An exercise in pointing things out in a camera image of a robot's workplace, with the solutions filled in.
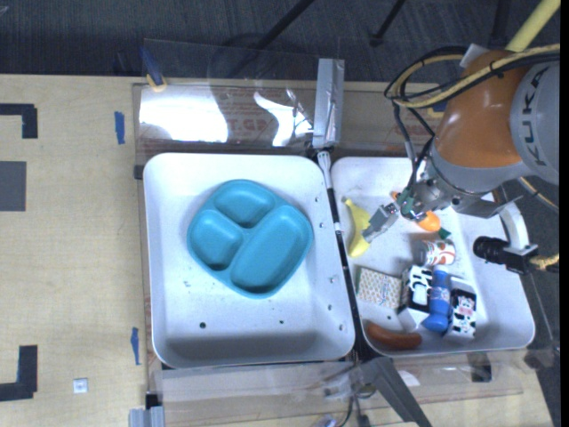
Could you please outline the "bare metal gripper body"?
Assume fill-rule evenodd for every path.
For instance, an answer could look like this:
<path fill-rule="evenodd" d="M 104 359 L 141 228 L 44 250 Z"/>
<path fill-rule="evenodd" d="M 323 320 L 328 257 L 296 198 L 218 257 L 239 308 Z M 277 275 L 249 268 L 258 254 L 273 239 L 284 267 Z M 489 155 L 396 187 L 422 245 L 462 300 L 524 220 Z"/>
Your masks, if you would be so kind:
<path fill-rule="evenodd" d="M 443 210 L 461 203 L 461 191 L 439 173 L 412 174 L 398 194 L 399 212 L 408 220 L 422 220 L 427 212 Z"/>

